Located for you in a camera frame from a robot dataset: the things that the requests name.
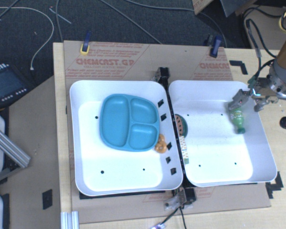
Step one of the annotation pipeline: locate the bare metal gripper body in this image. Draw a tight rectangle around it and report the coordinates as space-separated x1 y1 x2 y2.
250 73 286 104

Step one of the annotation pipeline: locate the green plastic bottle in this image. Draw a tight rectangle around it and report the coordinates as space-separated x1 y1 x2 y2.
229 105 247 135

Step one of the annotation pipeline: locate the white plastic tray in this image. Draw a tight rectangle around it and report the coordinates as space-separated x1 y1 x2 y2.
168 80 278 188
69 80 184 197

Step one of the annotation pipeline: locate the watermelon slice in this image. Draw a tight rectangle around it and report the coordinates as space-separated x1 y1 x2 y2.
174 114 189 137

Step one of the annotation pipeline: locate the thin black and white rod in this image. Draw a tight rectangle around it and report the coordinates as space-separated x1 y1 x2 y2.
163 79 186 191

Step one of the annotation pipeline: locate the white patterned carton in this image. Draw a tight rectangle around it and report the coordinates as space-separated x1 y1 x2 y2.
179 135 190 166

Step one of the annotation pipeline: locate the brown pretzel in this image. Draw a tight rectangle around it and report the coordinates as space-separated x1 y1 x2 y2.
154 134 168 154

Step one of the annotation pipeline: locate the brown cardboard board red print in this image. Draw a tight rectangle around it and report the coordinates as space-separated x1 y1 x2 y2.
63 40 272 224

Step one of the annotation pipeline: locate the blue divided plate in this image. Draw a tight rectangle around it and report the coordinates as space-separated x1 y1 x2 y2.
99 94 161 153

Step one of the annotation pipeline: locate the black block with thin wires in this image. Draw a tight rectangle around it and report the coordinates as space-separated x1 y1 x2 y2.
154 67 170 82
163 187 196 211

